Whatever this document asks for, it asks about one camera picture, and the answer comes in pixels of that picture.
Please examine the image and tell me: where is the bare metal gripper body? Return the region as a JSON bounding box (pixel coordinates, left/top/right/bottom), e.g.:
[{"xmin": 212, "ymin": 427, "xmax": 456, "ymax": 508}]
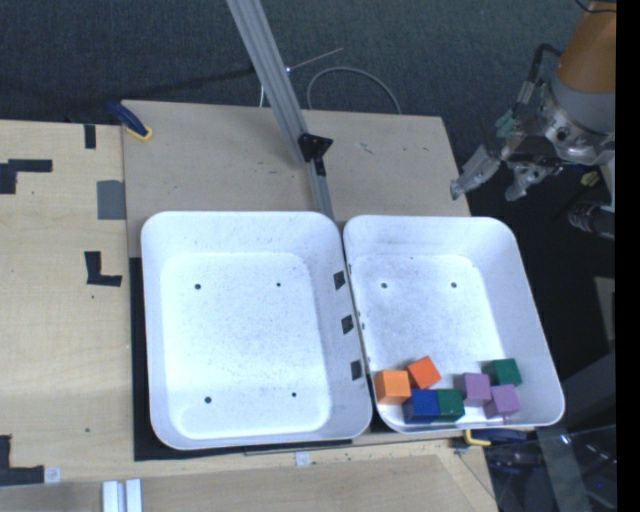
[{"xmin": 501, "ymin": 98, "xmax": 617, "ymax": 170}]

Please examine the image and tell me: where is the white plastic tray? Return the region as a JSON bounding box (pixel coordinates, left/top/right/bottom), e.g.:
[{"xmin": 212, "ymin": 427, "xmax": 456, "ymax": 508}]
[
  {"xmin": 140, "ymin": 210, "xmax": 374, "ymax": 451},
  {"xmin": 342, "ymin": 214, "xmax": 567, "ymax": 435}
]

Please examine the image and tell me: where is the green cube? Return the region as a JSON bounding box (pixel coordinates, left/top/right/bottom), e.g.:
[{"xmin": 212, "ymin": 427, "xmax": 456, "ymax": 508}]
[
  {"xmin": 436, "ymin": 388, "xmax": 467, "ymax": 423},
  {"xmin": 481, "ymin": 358, "xmax": 524, "ymax": 388}
]

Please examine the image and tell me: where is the orange cube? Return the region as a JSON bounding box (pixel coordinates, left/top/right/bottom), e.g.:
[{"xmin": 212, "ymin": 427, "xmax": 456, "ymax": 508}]
[
  {"xmin": 373, "ymin": 368, "xmax": 413, "ymax": 406},
  {"xmin": 405, "ymin": 355, "xmax": 443, "ymax": 391}
]

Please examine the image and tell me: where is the purple cube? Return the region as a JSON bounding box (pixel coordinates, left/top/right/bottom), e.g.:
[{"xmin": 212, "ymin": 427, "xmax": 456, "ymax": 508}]
[
  {"xmin": 482, "ymin": 383, "xmax": 523, "ymax": 420},
  {"xmin": 453, "ymin": 372, "xmax": 494, "ymax": 408}
]

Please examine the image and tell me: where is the blue cube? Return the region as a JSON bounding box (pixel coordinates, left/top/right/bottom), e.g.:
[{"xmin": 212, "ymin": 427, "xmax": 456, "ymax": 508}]
[{"xmin": 401, "ymin": 388, "xmax": 442, "ymax": 425}]

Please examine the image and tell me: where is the black cylinder on white bracket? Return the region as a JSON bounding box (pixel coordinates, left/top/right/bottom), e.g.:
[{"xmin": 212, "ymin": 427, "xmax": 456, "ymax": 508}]
[{"xmin": 567, "ymin": 154, "xmax": 617, "ymax": 243}]

